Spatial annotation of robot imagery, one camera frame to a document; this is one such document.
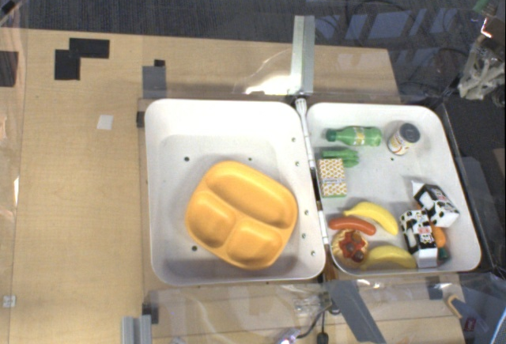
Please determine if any yellow banana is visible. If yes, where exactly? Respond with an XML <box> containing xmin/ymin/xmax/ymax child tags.
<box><xmin>342</xmin><ymin>200</ymin><xmax>400</xmax><ymax>237</ymax></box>
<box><xmin>359</xmin><ymin>244</ymin><xmax>418</xmax><ymax>272</ymax></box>

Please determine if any cow print milk carton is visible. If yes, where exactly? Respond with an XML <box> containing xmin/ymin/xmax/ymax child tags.
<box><xmin>399</xmin><ymin>208</ymin><xmax>440</xmax><ymax>270</ymax></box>
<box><xmin>410</xmin><ymin>180</ymin><xmax>461</xmax><ymax>229</ymax></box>

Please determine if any orange divided plate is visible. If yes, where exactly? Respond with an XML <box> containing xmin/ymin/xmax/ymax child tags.
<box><xmin>184</xmin><ymin>160</ymin><xmax>300</xmax><ymax>271</ymax></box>

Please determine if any green plastic bottle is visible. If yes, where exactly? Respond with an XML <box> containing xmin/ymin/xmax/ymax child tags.
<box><xmin>324</xmin><ymin>125</ymin><xmax>384</xmax><ymax>148</ymax></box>

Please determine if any orange carrot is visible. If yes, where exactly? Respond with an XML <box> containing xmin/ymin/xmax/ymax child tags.
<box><xmin>430</xmin><ymin>223</ymin><xmax>451</xmax><ymax>262</ymax></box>

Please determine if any white and yellow can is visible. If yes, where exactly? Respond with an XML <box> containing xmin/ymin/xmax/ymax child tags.
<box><xmin>387</xmin><ymin>122</ymin><xmax>421</xmax><ymax>157</ymax></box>

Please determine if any white plastic tray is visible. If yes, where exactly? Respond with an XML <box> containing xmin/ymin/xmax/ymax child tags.
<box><xmin>306</xmin><ymin>102</ymin><xmax>483</xmax><ymax>278</ymax></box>
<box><xmin>143</xmin><ymin>98</ymin><xmax>327</xmax><ymax>288</ymax></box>

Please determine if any red sausage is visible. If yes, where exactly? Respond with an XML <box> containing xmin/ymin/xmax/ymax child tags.
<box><xmin>327</xmin><ymin>216</ymin><xmax>377</xmax><ymax>237</ymax></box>

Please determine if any yellow patterned carton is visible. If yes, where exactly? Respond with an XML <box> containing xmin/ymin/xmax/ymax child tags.
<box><xmin>315</xmin><ymin>157</ymin><xmax>349</xmax><ymax>199</ymax></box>

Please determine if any toy pizza slice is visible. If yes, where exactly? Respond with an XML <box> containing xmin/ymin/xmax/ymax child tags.
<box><xmin>330</xmin><ymin>229</ymin><xmax>371</xmax><ymax>270</ymax></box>

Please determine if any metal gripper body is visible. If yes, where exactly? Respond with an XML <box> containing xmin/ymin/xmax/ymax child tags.
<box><xmin>476</xmin><ymin>4</ymin><xmax>506</xmax><ymax>59</ymax></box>

